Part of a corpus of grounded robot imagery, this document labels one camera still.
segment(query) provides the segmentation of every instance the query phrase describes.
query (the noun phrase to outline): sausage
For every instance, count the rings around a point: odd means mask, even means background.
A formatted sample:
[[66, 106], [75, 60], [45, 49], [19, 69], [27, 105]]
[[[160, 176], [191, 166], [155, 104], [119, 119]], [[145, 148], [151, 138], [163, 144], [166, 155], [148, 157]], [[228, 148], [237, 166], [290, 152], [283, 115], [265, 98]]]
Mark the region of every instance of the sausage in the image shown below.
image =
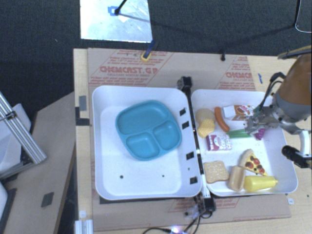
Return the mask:
[[221, 108], [220, 107], [215, 107], [214, 108], [214, 116], [216, 121], [218, 122], [219, 126], [224, 132], [228, 132], [230, 130], [230, 127], [224, 122], [221, 114]]

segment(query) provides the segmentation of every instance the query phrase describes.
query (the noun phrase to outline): blue plate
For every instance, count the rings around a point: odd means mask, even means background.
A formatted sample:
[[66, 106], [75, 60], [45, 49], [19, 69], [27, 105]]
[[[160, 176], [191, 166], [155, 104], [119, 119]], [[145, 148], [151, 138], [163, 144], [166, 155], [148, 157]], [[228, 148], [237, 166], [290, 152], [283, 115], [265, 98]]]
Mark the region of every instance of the blue plate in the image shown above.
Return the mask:
[[159, 101], [149, 100], [121, 111], [116, 129], [129, 151], [139, 160], [151, 160], [179, 146], [182, 140], [179, 126]]

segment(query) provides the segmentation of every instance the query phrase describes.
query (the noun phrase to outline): mustard bottle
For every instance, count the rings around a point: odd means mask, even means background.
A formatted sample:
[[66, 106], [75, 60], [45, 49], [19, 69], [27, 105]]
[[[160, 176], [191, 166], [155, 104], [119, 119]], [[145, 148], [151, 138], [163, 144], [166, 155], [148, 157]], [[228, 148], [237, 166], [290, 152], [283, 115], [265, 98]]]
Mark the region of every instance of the mustard bottle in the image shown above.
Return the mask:
[[274, 187], [278, 181], [272, 176], [246, 176], [244, 187], [248, 192]]

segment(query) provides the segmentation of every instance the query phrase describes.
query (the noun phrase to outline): pizza slice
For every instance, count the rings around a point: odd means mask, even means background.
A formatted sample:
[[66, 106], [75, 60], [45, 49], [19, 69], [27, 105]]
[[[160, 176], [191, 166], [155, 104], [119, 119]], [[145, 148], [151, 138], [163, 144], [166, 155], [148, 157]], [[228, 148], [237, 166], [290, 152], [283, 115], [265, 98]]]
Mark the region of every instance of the pizza slice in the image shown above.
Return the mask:
[[254, 152], [252, 149], [248, 149], [243, 154], [241, 160], [240, 160], [240, 167], [245, 168], [248, 171], [251, 171], [255, 174], [260, 174], [267, 176], [268, 174], [262, 167], [259, 159], [254, 155]]

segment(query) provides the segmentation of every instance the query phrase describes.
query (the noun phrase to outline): black fabric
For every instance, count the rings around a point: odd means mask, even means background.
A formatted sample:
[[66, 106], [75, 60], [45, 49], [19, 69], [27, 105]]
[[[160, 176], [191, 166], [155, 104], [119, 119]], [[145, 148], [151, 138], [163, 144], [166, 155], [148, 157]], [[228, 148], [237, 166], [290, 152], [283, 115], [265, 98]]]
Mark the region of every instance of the black fabric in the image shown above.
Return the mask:
[[[297, 0], [148, 3], [160, 51], [276, 56], [311, 44], [293, 27]], [[74, 90], [74, 48], [147, 47], [81, 40], [79, 10], [79, 0], [0, 0], [0, 91], [30, 117]]]

